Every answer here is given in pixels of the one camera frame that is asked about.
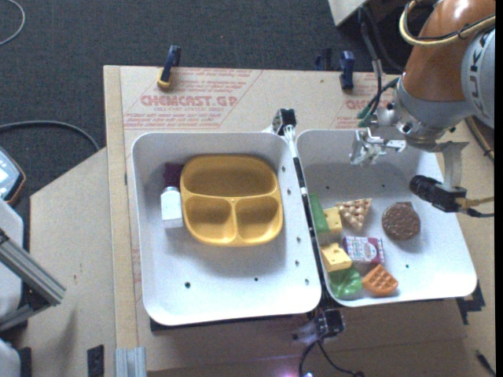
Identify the white plastic tray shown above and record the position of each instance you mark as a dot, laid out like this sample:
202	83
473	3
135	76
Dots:
436	265
220	281

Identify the green lettuce leaf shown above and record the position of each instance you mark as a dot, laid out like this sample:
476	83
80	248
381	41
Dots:
346	284

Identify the brown cardboard board red print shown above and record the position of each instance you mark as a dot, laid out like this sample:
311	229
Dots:
236	92

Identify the brown round biscuit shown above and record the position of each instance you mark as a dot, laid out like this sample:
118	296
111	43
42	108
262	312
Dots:
401	221

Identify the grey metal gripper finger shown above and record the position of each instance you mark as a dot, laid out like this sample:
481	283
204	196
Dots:
359	147
378	151

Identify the yellow divided plate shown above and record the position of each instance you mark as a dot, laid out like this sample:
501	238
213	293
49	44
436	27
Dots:
228	179

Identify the dark purple toy grapes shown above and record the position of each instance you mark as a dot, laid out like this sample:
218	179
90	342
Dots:
172	173

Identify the thin black and white rod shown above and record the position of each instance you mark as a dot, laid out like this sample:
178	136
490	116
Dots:
302	187

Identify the green rectangular block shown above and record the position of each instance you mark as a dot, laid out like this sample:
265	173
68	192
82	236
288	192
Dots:
318	214

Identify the white plastic bottle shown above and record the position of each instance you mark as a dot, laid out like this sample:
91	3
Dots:
171	208

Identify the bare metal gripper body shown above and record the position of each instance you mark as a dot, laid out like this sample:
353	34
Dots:
418	134

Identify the toy pizza slice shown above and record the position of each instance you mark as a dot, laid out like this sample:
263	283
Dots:
355	212

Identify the yellow cheese wedge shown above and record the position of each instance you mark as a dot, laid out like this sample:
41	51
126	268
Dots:
336	257
334	220

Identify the black cylinder on white bracket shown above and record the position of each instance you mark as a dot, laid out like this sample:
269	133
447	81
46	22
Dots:
436	191

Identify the pink and purple carton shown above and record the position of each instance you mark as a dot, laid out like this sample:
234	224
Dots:
363	249

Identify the orange waffle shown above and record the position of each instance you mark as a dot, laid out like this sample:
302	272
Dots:
380	281

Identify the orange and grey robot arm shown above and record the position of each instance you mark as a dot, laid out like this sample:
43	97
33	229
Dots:
436	65

